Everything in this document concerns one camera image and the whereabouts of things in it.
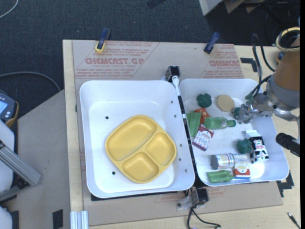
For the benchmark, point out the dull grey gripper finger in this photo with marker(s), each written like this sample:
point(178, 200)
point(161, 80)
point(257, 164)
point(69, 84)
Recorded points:
point(243, 119)
point(245, 108)

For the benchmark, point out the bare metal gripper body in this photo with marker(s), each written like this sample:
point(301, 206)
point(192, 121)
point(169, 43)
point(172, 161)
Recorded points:
point(262, 108)

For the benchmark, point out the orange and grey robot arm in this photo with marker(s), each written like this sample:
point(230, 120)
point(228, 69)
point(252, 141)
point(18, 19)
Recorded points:
point(287, 65)

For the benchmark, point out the tan round biscuit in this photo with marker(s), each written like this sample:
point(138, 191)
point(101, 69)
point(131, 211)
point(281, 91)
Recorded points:
point(225, 103)

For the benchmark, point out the green plastic bottle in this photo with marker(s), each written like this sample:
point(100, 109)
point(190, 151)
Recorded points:
point(216, 123)

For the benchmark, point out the white plastic tray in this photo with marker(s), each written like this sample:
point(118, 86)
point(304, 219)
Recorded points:
point(133, 92)
point(224, 142)

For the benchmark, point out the black and white cow carton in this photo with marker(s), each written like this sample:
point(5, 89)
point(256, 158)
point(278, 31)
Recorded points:
point(259, 150)

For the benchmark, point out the orange carton with yellow star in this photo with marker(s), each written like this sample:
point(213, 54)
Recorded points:
point(205, 114)

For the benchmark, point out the pale yellow small can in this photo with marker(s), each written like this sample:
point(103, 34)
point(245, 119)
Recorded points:
point(241, 159)

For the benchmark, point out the red and white packet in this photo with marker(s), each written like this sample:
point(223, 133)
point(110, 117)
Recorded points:
point(203, 138)

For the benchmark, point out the white can with grey lid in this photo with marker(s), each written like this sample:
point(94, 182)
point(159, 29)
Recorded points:
point(224, 161)

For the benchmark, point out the red and white carton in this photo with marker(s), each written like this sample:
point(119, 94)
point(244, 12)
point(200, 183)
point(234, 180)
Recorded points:
point(241, 172)

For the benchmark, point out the thin black and white rod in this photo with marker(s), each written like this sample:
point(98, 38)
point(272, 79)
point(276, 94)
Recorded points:
point(183, 113)

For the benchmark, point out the light green toy vegetable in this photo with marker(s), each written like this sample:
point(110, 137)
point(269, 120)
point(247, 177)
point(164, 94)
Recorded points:
point(219, 176)

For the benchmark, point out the yellow divided plate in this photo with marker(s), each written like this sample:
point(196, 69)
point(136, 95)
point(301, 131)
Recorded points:
point(133, 135)

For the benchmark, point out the brown cardboard board red print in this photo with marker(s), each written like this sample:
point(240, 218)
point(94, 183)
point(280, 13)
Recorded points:
point(143, 61)

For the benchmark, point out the black cylinder on white bracket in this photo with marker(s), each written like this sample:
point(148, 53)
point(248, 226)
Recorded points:
point(287, 141)

